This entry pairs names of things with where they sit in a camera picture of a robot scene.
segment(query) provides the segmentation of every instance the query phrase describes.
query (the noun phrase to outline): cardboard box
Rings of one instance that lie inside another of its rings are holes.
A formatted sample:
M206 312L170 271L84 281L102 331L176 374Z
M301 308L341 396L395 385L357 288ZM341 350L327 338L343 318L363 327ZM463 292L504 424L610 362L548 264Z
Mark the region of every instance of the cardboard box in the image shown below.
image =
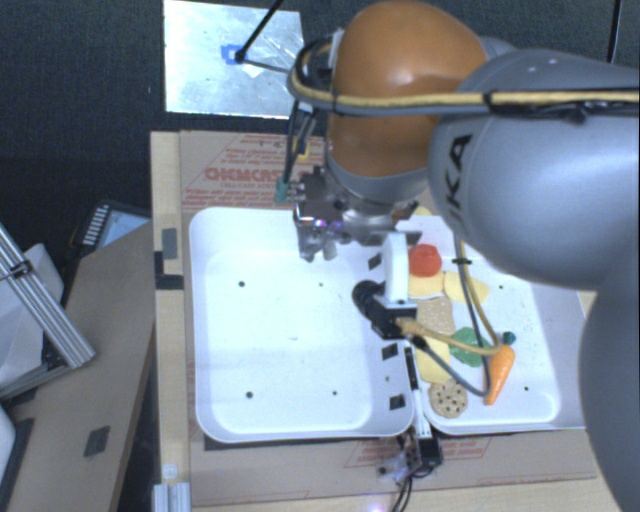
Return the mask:
M378 464L398 453L395 439L261 446L217 445L205 439L193 407L189 222L197 211L208 206L276 207L272 198L274 183L283 166L285 137L183 132L177 141L181 220L175 229L182 234L185 375L189 397L188 479L193 505L396 491L392 480L381 478L376 472ZM322 141L312 139L309 154L296 166L296 172L309 172L313 165L320 165L322 151ZM165 230L171 227L164 217L161 224ZM444 463L428 478L417 480L415 490L587 479L597 475L584 430L447 438L441 447Z

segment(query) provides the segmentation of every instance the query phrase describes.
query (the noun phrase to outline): white tray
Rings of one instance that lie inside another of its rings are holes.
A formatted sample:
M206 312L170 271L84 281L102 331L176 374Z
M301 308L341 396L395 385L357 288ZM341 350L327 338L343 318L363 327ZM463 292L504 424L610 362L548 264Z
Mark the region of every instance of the white tray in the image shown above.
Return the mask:
M359 281L384 279L367 263L379 248L308 263L297 247L290 212L210 208L192 220L200 426L227 443L403 432L414 412L402 347L383 360L390 344L351 300Z
M456 270L452 234L439 217L414 217ZM210 208L190 226L196 357L196 413L204 432L228 443L393 436L414 414L403 344L383 359L383 342L351 300L380 248L352 243L330 262L298 255L290 212ZM576 292L501 274L469 251L472 275L491 293L484 304L498 331L517 336L516 363L495 405L469 396L456 419L436 415L421 382L428 421L452 435L581 428L577 360L584 315ZM454 305L457 328L470 325ZM482 387L481 369L452 366ZM398 397L404 407L397 405Z

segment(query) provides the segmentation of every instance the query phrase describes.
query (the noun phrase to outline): blue tape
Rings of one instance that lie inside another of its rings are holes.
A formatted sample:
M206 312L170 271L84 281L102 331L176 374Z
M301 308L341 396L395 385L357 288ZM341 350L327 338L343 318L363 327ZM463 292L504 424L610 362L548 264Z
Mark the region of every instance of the blue tape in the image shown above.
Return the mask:
M224 60L227 64L237 65L235 59L236 52L241 49L242 46L237 44L225 44L220 47L220 53L222 54L222 60Z

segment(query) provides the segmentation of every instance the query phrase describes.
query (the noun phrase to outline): metal sheet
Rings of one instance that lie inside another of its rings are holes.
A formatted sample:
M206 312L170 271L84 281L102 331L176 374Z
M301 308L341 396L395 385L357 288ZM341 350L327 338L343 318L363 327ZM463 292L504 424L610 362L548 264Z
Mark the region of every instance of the metal sheet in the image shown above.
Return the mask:
M289 116L286 75L233 56L266 9L165 0L165 87L168 112L264 118ZM247 58L289 69L303 45L298 12L278 11Z

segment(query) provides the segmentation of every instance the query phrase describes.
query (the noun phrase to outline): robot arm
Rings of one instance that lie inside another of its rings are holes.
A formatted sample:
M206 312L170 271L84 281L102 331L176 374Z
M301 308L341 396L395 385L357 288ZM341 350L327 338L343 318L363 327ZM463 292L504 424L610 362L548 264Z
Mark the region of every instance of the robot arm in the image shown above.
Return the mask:
M509 50L433 7L387 1L347 28L328 98L298 66L294 96L332 111L326 165L290 187L300 253L382 243L428 183L451 229L505 272L598 291L583 409L618 503L637 510L638 71ZM572 92L505 105L497 90Z

